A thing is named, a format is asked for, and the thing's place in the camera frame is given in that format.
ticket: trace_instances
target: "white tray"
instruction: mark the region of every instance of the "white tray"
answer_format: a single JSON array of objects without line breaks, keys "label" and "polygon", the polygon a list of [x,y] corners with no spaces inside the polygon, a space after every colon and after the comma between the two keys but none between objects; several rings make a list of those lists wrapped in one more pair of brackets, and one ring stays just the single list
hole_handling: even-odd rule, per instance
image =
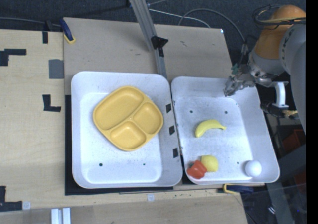
[{"label": "white tray", "polygon": [[[246,88],[225,97],[226,79],[177,77],[171,93],[185,169],[202,155],[213,155],[219,162],[217,172],[208,172],[201,179],[189,179],[199,185],[224,183],[269,183],[279,177],[279,166],[269,136],[264,114],[260,109],[257,89]],[[196,138],[196,126],[216,119],[226,130],[211,129]],[[262,173],[249,177],[245,165],[258,160]]]},{"label": "white tray", "polygon": [[[135,151],[122,151],[93,122],[95,106],[112,91],[134,86],[160,109],[163,126]],[[158,74],[80,72],[71,82],[72,170],[84,188],[164,187],[182,177],[178,137],[168,81]]]}]

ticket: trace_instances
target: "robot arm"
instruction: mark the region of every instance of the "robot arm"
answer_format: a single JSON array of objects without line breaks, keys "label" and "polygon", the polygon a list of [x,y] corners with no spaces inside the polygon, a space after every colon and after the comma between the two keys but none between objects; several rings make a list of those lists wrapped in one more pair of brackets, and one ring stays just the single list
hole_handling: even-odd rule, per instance
[{"label": "robot arm", "polygon": [[285,105],[287,82],[273,81],[286,71],[294,103],[306,132],[306,14],[292,5],[280,6],[267,21],[257,17],[265,12],[254,14],[257,23],[265,25],[255,47],[249,54],[247,64],[233,66],[233,76],[226,82],[224,95],[231,96],[237,90],[259,84],[274,87],[276,103],[262,103],[261,108],[278,117],[288,117],[291,111]]}]

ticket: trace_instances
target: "toy banana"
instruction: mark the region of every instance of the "toy banana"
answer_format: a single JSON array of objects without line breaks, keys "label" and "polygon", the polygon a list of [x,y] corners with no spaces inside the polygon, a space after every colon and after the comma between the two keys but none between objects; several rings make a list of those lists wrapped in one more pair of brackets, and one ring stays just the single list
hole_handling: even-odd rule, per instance
[{"label": "toy banana", "polygon": [[227,127],[221,125],[217,120],[206,120],[201,122],[195,129],[195,137],[199,138],[209,129],[222,129],[225,130]]}]

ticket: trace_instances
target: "gray tape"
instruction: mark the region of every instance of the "gray tape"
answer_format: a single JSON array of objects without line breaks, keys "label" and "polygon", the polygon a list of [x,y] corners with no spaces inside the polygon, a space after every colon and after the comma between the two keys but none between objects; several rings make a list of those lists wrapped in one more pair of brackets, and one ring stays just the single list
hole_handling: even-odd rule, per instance
[{"label": "gray tape", "polygon": [[64,61],[59,59],[49,60],[49,79],[64,78]]}]

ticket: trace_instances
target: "white round object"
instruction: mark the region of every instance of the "white round object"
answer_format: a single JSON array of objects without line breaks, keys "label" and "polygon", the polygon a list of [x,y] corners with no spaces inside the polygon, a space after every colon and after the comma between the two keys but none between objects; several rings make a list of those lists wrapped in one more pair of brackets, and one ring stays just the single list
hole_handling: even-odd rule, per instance
[{"label": "white round object", "polygon": [[262,172],[262,165],[258,160],[251,160],[246,164],[245,171],[248,176],[257,177]]}]

